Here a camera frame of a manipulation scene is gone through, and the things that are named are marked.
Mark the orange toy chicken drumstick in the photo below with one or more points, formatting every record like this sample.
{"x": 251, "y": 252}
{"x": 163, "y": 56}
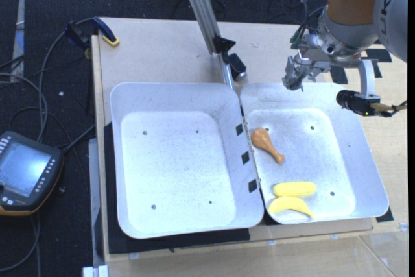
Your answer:
{"x": 261, "y": 139}

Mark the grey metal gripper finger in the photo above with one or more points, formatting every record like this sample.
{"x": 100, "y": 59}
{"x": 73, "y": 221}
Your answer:
{"x": 288, "y": 76}
{"x": 299, "y": 82}

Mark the white plastic tray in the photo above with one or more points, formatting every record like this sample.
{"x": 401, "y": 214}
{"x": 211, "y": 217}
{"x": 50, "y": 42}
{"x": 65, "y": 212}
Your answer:
{"x": 317, "y": 159}
{"x": 175, "y": 165}

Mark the black cylinder on white bracket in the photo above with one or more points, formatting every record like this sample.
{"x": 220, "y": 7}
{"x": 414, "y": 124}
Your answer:
{"x": 356, "y": 103}

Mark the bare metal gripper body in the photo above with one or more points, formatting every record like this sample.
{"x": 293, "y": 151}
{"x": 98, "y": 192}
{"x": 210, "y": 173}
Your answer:
{"x": 319, "y": 56}

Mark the yellow toy corn cob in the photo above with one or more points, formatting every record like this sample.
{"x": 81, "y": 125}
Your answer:
{"x": 295, "y": 189}

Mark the yellow banana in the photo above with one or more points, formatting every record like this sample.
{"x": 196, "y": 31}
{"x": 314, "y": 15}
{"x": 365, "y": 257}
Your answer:
{"x": 287, "y": 204}

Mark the pale wood board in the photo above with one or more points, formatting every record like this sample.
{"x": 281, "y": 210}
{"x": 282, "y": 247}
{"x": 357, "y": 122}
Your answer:
{"x": 155, "y": 55}

